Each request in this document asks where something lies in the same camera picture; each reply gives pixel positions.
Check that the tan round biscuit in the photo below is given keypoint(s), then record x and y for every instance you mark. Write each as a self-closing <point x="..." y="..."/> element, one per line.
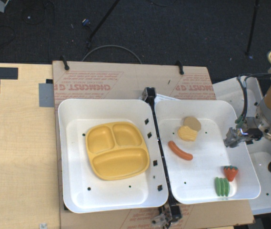
<point x="193" y="123"/>

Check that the yellow divided plate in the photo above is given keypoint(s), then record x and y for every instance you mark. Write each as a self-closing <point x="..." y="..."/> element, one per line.
<point x="116" y="159"/>

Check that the brown cardboard board red print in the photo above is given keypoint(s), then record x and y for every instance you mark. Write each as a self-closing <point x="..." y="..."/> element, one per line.
<point x="125" y="82"/>

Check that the orange sausage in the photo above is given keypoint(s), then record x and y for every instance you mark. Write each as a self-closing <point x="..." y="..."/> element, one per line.
<point x="179" y="151"/>

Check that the yellow ridged crisp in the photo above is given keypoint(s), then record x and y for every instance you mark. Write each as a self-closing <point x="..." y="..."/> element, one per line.
<point x="187" y="133"/>

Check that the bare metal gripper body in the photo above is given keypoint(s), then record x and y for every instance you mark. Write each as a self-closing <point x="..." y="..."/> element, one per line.
<point x="253" y="132"/>

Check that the thin black rod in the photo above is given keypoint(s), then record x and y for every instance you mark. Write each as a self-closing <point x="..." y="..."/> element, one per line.
<point x="160" y="149"/>

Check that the white plastic tray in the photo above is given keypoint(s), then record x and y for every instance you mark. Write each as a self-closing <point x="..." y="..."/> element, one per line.
<point x="206" y="175"/>
<point x="78" y="194"/>

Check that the red strawberry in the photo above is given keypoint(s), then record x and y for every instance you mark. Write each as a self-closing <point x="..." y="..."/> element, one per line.
<point x="230" y="173"/>

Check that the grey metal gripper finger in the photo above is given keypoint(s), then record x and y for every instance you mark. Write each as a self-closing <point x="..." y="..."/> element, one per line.
<point x="234" y="133"/>
<point x="233" y="142"/>

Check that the green pea pods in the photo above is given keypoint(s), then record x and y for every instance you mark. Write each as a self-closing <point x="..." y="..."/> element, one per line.
<point x="222" y="187"/>

